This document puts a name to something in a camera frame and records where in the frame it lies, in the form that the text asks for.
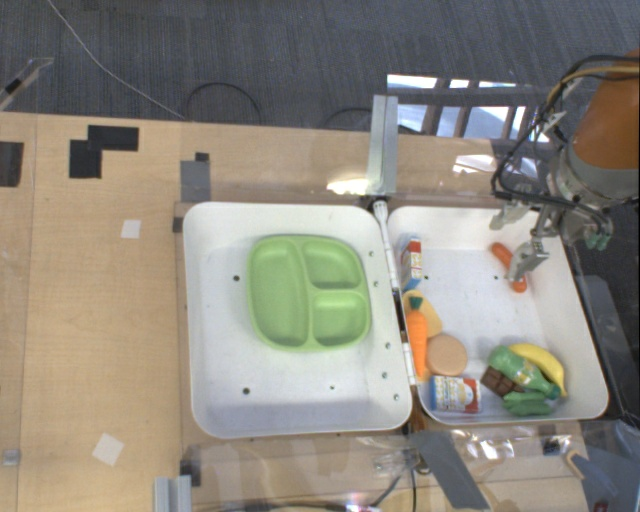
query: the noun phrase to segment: gray carpet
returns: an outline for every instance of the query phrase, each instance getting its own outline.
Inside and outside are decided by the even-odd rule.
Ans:
[[[153,98],[198,121],[319,127],[369,107],[387,73],[549,86],[576,60],[640,44],[637,0],[55,0],[96,57]],[[173,116],[103,73],[45,0],[0,2],[0,83],[31,57],[53,57],[14,110],[147,119]],[[191,98],[190,91],[212,86]],[[332,127],[366,129],[350,113]],[[606,253],[583,269],[612,288],[637,360],[638,216],[615,213]]]

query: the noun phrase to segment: banana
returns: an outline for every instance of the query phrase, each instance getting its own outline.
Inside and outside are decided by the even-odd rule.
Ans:
[[[567,396],[564,388],[564,368],[548,350],[531,343],[509,345],[509,350],[535,364],[551,382],[560,388],[561,396]]]

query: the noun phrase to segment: green plate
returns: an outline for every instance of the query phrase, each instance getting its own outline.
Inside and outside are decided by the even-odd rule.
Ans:
[[[248,260],[249,313],[269,345],[297,351],[359,342],[371,327],[364,271],[351,247],[332,238],[272,236]]]

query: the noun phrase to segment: carrot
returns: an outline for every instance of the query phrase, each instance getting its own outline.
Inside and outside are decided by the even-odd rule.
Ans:
[[[427,365],[427,318],[420,312],[422,305],[421,297],[411,297],[409,299],[411,311],[407,314],[407,334],[409,344],[413,352],[413,364],[416,367],[418,378],[422,378]]]
[[[507,267],[507,269],[511,266],[511,258],[513,258],[513,254],[511,254],[511,251],[500,242],[496,242],[491,246],[491,252],[504,264],[505,267]],[[527,280],[522,276],[520,281],[512,282],[511,287],[513,288],[513,291],[523,293],[527,290]]]

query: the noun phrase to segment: wooden table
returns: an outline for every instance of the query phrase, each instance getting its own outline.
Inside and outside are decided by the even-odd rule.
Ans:
[[[138,127],[139,150],[104,152],[102,179],[70,179],[69,141],[86,139],[89,124]],[[367,134],[0,113],[0,140],[25,144],[20,186],[0,188],[0,449],[22,453],[19,466],[0,467],[0,510],[151,510],[154,478],[177,475],[189,438],[218,477],[194,489],[198,503],[384,489],[388,479],[361,469],[379,447],[358,436],[251,445],[192,429],[181,413],[172,232],[180,161],[196,152],[210,155],[214,199],[349,204],[325,188],[364,175]],[[401,136],[404,199],[478,200],[458,195],[487,190],[486,175],[451,172],[463,154],[491,148]],[[121,237],[125,220],[141,221],[139,238]],[[558,431],[579,445],[577,424]],[[92,456],[104,433],[124,443],[113,466]],[[483,488],[526,510],[559,510],[558,493],[562,510],[582,510],[579,480],[560,458],[542,457],[539,442],[534,433],[522,444],[528,455],[494,463]],[[484,462],[470,465],[478,478]],[[389,510],[410,509],[407,481]],[[419,487],[420,503],[448,509],[432,477]]]

